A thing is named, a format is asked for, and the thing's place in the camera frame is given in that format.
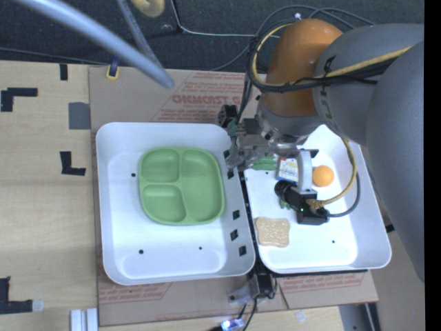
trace cardboard box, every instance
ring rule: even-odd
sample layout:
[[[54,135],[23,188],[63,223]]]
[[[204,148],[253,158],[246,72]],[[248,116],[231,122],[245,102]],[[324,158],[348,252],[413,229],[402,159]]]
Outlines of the cardboard box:
[[[113,283],[102,264],[99,192],[94,139],[109,122],[217,123],[221,106],[239,105],[244,75],[230,72],[168,70],[175,87],[166,90],[133,68],[121,68],[116,81],[105,77],[106,67],[89,68],[94,212],[100,326],[160,320],[235,316],[241,304],[232,304],[229,292],[247,282],[247,276],[148,285]],[[254,117],[254,96],[244,117]],[[369,271],[277,278],[274,299],[259,303],[258,312],[367,303],[378,300]]]

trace wooden table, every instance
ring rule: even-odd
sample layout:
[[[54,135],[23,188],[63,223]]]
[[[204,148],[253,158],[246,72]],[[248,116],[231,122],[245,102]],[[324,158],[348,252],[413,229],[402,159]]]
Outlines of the wooden table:
[[[0,315],[0,330],[69,330],[74,309],[97,308],[96,250],[89,130],[70,130],[68,104],[89,103],[88,66],[0,61],[0,90],[38,88],[0,112],[0,278],[11,277],[9,300],[41,299],[40,312]],[[61,174],[61,151],[84,176]],[[342,331],[337,306],[262,312],[253,330]],[[223,318],[100,328],[109,331],[205,331]]]

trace white container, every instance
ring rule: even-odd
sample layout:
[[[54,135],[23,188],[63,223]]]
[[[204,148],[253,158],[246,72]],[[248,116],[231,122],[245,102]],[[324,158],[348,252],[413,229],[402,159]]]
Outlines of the white container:
[[[255,251],[240,179],[228,179],[231,141],[213,124],[108,123],[96,134],[104,269],[122,285],[231,277],[248,273]],[[143,211],[137,178],[146,151],[188,146],[211,152],[223,178],[225,209],[203,225],[164,225]]]
[[[348,184],[352,166],[340,137],[326,126],[316,129],[301,146],[317,149],[312,166],[321,164],[333,169],[334,182],[325,188],[313,189],[318,199],[330,199]],[[286,248],[258,245],[262,262],[273,272],[295,274],[382,268],[391,258],[391,248],[376,197],[369,179],[360,146],[351,143],[360,176],[360,202],[343,217],[330,218],[322,225],[302,225],[292,209],[280,207],[274,193],[276,173],[264,170],[245,171],[247,193],[253,219],[286,218],[290,222],[289,245]],[[351,207],[356,198],[356,183],[341,199],[326,205],[330,213]]]

